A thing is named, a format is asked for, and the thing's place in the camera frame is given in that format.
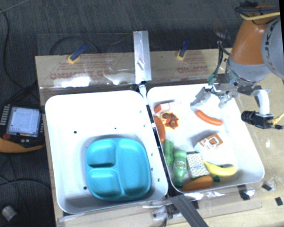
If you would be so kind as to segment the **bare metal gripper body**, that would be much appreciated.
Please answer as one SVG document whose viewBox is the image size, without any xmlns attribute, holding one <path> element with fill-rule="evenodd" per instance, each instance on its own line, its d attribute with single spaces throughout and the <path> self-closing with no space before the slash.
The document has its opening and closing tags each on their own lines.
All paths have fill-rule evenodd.
<svg viewBox="0 0 284 227">
<path fill-rule="evenodd" d="M 235 74 L 218 74 L 216 77 L 210 78 L 211 91 L 217 96 L 250 95 L 255 84 L 255 82 L 247 81 Z"/>
</svg>

